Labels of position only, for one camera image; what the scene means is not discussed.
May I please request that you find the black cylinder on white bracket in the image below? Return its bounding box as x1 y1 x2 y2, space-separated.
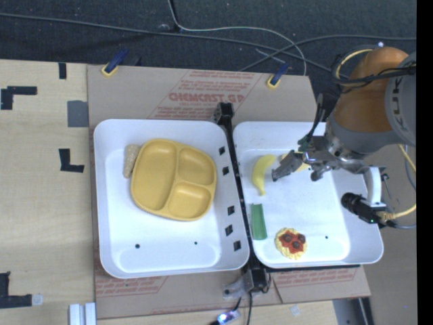
340 166 393 225

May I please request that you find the white plastic tray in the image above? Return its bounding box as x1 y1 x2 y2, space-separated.
93 118 251 280
232 121 385 269

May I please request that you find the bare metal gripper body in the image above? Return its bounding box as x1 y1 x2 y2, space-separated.
302 136 369 175

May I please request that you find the brown cardboard board red print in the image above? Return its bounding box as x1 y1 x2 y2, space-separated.
86 64 372 320

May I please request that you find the thin black rod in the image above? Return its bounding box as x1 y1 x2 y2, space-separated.
221 122 260 271

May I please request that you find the yellow banana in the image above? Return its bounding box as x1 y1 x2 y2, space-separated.
250 154 277 197

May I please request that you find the yellow spaghetti with meatballs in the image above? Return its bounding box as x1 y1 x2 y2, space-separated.
273 227 309 261

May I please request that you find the black block with thin wires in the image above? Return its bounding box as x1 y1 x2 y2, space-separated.
221 267 272 300
212 102 235 126

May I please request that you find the yellow divided plate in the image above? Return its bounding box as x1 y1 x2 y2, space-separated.
130 138 218 222

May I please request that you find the beige toy biscuit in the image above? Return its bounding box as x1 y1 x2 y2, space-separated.
122 144 141 179

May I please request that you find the green toy celery stick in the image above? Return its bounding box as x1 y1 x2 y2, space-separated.
250 203 269 241

